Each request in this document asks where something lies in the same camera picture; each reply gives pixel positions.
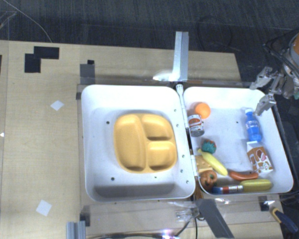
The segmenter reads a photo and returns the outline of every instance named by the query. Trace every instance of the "toy orange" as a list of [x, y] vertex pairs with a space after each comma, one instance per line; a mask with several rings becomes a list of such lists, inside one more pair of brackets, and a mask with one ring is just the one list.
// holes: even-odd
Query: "toy orange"
[[210, 107], [208, 106], [208, 104], [199, 103], [195, 107], [195, 113], [199, 114], [202, 119], [206, 119], [210, 115]]

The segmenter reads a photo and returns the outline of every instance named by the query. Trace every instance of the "wooden table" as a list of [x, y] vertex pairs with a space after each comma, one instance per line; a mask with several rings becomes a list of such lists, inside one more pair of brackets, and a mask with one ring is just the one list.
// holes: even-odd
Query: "wooden table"
[[[33, 54], [34, 46], [60, 48], [58, 60], [41, 60], [40, 74], [24, 72], [24, 55]], [[172, 68], [173, 51], [0, 41], [0, 55], [0, 133], [4, 130], [0, 239], [63, 239], [66, 223], [77, 222], [81, 211], [75, 98], [80, 64], [94, 60], [96, 77], [151, 79], [156, 72]], [[235, 57], [228, 53], [190, 51], [188, 75], [198, 80], [240, 81]], [[50, 106], [57, 100], [64, 104], [58, 111]], [[270, 199], [282, 209], [278, 196]], [[41, 200], [52, 205], [47, 216], [36, 212]], [[257, 197], [235, 198], [232, 205], [221, 204], [219, 209], [236, 238], [281, 238], [279, 224], [269, 212], [260, 212], [257, 201]], [[177, 209], [168, 202], [162, 201], [158, 209], [150, 209], [150, 203], [137, 206], [132, 212], [127, 205], [96, 206], [98, 232], [163, 229], [155, 226], [157, 222], [166, 229], [183, 226], [166, 216], [169, 212], [174, 216]], [[141, 221], [144, 213], [148, 216]], [[214, 238], [206, 222], [198, 225], [199, 238]], [[193, 223], [181, 235], [194, 238]]]

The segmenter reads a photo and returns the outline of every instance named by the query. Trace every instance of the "bottle cap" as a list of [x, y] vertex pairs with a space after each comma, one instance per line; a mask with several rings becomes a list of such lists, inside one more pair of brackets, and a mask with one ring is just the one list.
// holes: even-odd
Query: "bottle cap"
[[247, 114], [247, 113], [252, 113], [253, 112], [253, 109], [246, 109], [245, 110], [245, 114]]

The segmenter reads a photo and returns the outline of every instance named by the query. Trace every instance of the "banana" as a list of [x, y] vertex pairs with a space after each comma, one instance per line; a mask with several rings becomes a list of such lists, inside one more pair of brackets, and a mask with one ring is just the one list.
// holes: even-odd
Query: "banana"
[[202, 151], [201, 149], [198, 149], [198, 152], [203, 156], [205, 161], [210, 164], [212, 168], [215, 169], [215, 171], [221, 175], [226, 176], [228, 174], [228, 171], [226, 167], [218, 161], [217, 158], [215, 158], [212, 154]]
[[242, 181], [240, 183], [244, 187], [243, 192], [264, 191], [272, 188], [272, 183], [267, 179], [256, 179]]

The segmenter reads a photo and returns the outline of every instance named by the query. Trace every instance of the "dark floor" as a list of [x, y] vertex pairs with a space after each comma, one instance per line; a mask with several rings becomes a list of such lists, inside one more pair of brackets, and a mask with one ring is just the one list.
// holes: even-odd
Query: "dark floor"
[[[7, 1], [41, 24], [53, 42], [173, 49], [175, 32], [188, 31], [190, 50], [235, 53], [241, 78], [248, 82], [265, 65], [280, 66], [261, 45], [284, 34], [288, 43], [288, 35], [299, 28], [299, 0]], [[0, 0], [0, 16], [11, 10]], [[9, 30], [0, 31], [0, 39], [49, 41], [21, 13], [9, 22]], [[299, 177], [299, 101], [276, 99], [292, 135], [288, 141]], [[299, 201], [284, 209], [299, 225]]]

